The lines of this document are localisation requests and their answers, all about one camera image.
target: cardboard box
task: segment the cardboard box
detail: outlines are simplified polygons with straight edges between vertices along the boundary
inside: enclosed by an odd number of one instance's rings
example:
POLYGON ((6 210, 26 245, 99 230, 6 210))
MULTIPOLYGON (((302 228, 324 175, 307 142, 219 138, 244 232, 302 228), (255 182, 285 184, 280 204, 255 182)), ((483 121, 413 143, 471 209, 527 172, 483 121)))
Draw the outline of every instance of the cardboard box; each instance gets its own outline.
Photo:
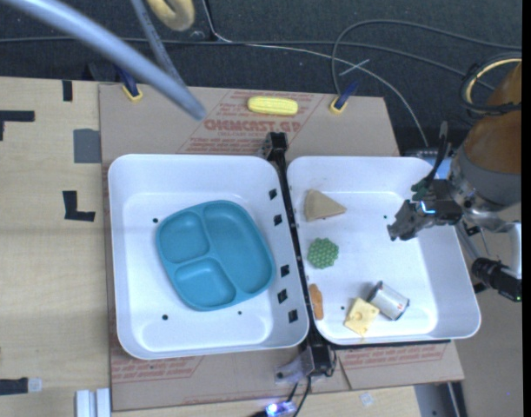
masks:
MULTIPOLYGON (((126 354, 116 337, 107 174, 117 157, 138 154, 259 155, 267 133, 284 131, 287 160, 298 156, 398 156, 385 103, 351 97, 340 115, 329 112, 334 96, 240 89, 191 89, 208 111, 194 121, 152 88, 130 102, 119 84, 99 87, 103 160, 103 202, 110 318, 113 410, 169 407, 227 400, 286 397, 292 384, 276 384, 275 369, 292 361, 298 347, 244 354, 143 361, 126 354), (295 116, 248 112, 250 96, 290 97, 295 116)), ((453 342, 337 351, 329 378, 317 379, 312 394, 413 385, 463 378, 453 342)), ((303 381, 298 390, 305 388, 303 381)))

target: yellow sponge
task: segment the yellow sponge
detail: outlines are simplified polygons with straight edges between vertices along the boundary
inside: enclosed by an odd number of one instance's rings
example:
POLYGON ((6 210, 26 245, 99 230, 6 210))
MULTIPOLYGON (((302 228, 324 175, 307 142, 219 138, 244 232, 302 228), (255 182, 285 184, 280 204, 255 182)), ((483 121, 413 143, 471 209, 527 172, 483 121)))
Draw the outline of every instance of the yellow sponge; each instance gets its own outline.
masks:
POLYGON ((369 304, 362 298, 356 298, 346 316, 344 326, 363 337, 378 314, 379 309, 373 304, 369 304))

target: green object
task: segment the green object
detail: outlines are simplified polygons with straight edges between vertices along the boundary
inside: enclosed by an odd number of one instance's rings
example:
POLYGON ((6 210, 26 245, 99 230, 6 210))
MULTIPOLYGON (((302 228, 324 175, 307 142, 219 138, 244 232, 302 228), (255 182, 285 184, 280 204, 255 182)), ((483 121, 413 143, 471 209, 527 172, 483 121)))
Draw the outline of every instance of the green object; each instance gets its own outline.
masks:
POLYGON ((335 264, 338 246, 328 238, 316 238, 309 246, 308 261, 317 268, 327 268, 335 264))

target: silver can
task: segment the silver can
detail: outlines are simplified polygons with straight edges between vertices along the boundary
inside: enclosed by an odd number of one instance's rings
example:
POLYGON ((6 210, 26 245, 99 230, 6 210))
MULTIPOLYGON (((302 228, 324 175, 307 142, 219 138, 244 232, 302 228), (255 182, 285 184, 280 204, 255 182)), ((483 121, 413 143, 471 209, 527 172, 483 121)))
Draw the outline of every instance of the silver can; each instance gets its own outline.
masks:
POLYGON ((408 298, 387 286, 383 281, 375 285, 367 301, 391 320, 398 320, 410 304, 408 298))

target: blue tray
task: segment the blue tray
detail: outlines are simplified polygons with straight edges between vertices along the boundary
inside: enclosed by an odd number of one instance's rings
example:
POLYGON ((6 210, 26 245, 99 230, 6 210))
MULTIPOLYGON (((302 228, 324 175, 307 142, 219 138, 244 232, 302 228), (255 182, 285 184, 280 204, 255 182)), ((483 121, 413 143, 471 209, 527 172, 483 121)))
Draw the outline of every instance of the blue tray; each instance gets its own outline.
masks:
POLYGON ((174 213, 159 225, 156 245, 176 292, 197 310, 246 301, 275 276, 259 228, 234 202, 205 202, 174 213))

